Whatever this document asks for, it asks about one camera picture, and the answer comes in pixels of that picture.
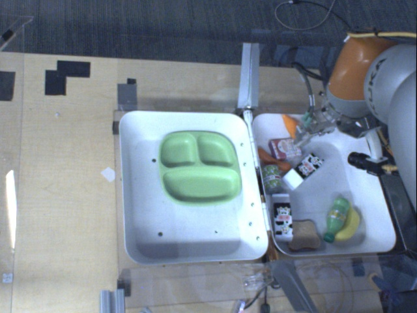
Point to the green patterned can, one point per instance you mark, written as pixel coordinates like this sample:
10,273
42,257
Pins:
272,178

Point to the brown bread slice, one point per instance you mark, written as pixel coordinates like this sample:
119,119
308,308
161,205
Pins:
304,236

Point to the green divided plate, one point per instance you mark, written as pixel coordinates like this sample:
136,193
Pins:
202,181

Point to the white plastic tray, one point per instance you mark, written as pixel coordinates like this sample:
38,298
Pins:
352,187
146,207

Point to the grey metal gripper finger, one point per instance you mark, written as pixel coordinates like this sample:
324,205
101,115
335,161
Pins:
306,139
299,135

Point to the yellow banana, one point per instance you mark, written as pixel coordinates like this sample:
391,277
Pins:
352,225

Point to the dark red carton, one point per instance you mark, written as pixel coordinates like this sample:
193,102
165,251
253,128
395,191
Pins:
282,148

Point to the black cylinder on white bracket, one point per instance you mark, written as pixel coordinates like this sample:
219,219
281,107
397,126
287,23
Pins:
361,160

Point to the black and white cow carton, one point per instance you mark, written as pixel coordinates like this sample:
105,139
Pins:
282,218
306,169

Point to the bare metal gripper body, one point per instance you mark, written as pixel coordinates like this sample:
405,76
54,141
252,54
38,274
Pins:
322,122

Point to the orange carrot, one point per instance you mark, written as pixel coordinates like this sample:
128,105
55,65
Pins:
289,124

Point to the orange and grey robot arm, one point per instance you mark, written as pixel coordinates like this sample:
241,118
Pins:
387,86

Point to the green plastic bottle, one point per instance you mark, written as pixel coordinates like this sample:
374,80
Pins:
337,218

